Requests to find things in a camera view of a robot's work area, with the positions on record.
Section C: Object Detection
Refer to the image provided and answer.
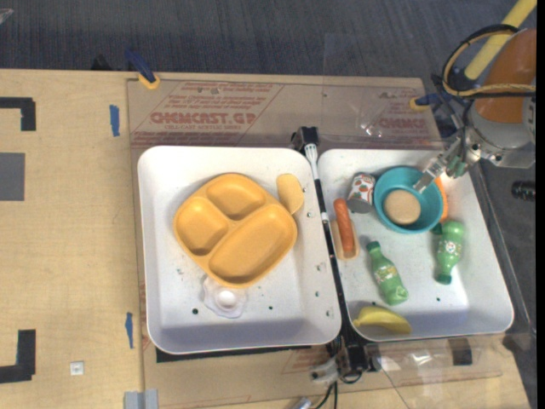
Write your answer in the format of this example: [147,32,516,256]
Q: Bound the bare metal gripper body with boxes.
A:
[439,135,513,175]

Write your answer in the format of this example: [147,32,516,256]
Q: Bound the teal bowl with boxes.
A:
[372,164,445,235]

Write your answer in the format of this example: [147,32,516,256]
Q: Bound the tan round biscuit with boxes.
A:
[382,188,422,227]

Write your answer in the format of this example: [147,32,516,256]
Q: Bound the white can with red print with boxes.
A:
[346,172,377,215]

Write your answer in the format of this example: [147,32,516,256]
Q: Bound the green bottle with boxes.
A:
[431,220,467,286]
[365,240,410,308]

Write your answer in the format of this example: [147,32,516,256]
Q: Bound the orange sausage in bun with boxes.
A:
[330,197,361,261]

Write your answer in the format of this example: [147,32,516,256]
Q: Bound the white plastic tray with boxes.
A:
[316,147,516,344]
[136,144,343,356]

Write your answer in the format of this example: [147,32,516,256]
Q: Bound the thin black and white rod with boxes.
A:
[303,141,355,341]

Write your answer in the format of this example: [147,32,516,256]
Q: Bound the tan bread slice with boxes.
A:
[275,172,307,217]

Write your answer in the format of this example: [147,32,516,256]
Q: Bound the yellow banana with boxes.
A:
[352,305,414,337]

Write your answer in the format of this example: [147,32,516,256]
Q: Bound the orange divided plate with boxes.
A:
[171,171,300,291]

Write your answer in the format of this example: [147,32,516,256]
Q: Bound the brown cardboard board red print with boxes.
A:
[125,72,519,409]

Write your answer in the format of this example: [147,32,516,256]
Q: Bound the white fried egg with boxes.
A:
[200,275,250,320]

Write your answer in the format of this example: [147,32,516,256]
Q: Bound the black block with thin wires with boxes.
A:
[290,125,321,151]
[335,343,372,379]

